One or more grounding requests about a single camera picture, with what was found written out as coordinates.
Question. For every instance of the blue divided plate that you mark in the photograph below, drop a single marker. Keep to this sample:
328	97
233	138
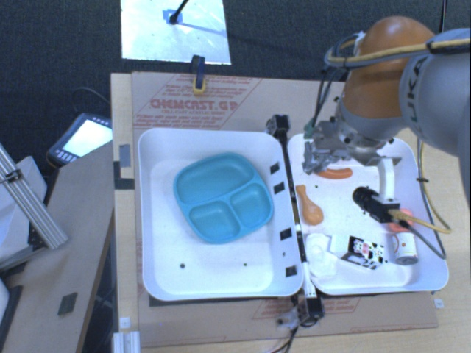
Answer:
217	193

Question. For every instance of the small white can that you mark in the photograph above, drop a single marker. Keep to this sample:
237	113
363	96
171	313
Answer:
405	248

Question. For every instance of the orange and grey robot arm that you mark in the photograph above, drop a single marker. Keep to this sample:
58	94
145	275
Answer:
382	86

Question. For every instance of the orange toy drumstick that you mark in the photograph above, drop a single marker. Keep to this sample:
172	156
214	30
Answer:
312	210

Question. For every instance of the white crumpled packet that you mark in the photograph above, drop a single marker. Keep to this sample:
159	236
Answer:
320	256

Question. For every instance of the pink toy doughnut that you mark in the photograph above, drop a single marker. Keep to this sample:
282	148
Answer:
396	227

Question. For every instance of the brown cardboard board, red print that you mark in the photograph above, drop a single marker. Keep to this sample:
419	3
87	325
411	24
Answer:
235	98

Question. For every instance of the black cylinder on white bracket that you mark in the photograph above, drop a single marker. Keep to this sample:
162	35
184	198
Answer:
371	201

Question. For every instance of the thin black and white rod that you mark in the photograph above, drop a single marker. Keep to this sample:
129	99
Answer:
293	197

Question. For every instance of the orange toy sausage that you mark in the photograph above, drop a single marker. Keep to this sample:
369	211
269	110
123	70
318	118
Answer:
336	173

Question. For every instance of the white carton with cow print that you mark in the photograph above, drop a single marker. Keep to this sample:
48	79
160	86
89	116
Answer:
364	252

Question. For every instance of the white plastic tray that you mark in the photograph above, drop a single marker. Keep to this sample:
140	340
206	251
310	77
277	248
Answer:
206	270
353	226

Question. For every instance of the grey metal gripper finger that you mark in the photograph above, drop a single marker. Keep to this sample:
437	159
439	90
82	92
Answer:
310	160
326	162

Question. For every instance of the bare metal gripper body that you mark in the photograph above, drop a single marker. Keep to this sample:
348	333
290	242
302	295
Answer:
333	140

